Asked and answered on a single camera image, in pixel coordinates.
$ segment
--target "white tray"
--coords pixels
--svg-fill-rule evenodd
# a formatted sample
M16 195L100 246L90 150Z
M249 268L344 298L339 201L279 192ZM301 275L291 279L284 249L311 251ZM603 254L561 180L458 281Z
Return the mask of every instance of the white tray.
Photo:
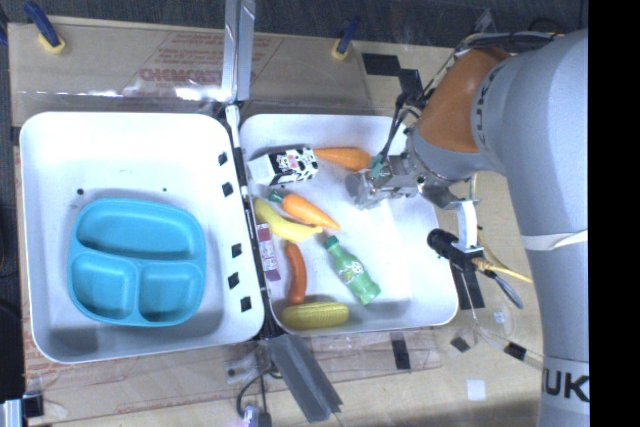
M382 116L258 114L240 128L245 159L253 159L274 147L357 146L378 153L385 144L391 119ZM405 136L399 131L390 153L400 153ZM458 297L448 261L438 258L426 239L438 226L433 206L416 196L383 201L360 211L344 186L348 171L319 160L312 180L287 184L283 193L297 192L314 202L341 225L298 243L305 258L308 283L306 301L339 301L349 308L349 320L338 327L300 331L314 336L435 326L450 321ZM271 187L251 182L253 197L266 199ZM280 205L271 204L283 212ZM382 293L367 306L360 305L339 280L322 246L335 234L345 249L357 255ZM288 306L289 269L284 241L274 236L280 281L266 281L276 319Z
M79 363L241 342L260 330L264 307L251 240L219 122L199 114L47 112L24 124L20 153L31 323L43 354ZM228 196L224 184L233 191ZM67 285L71 230L78 212L104 197L164 202L198 219L207 239L206 284L188 321L116 326L74 306ZM236 244L242 253L233 257ZM230 288L227 278L236 272L239 283Z

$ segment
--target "sausage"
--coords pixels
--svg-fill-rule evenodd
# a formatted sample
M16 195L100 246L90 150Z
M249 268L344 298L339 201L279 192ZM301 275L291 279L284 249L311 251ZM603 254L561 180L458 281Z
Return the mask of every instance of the sausage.
M289 270L291 271L287 298L293 304L300 304L304 301L307 292L307 267L297 244L287 242L284 246L284 254L289 260Z

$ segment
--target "green bottle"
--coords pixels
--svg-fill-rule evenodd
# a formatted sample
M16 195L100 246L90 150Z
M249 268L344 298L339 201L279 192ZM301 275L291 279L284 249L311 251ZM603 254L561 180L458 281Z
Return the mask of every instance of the green bottle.
M324 242L324 247L333 255L333 268L340 279L363 305L380 295L380 286L371 279L362 262L345 251L333 235Z

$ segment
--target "robotic arm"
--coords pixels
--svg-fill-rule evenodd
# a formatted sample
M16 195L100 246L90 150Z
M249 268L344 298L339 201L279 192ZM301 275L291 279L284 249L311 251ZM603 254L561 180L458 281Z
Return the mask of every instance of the robotic arm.
M587 60L586 30L514 56L467 49L408 129L405 151L383 152L346 184L358 208L420 194L447 209L460 206L451 185L481 170L506 177L540 305L540 427L590 423Z

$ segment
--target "banana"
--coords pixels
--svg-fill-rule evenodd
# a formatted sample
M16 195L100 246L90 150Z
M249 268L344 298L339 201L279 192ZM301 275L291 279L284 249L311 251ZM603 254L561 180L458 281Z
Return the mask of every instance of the banana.
M256 219L268 223L274 235L291 242L299 242L314 233L322 233L322 226L307 226L291 222L276 212L266 201L256 198L253 202Z

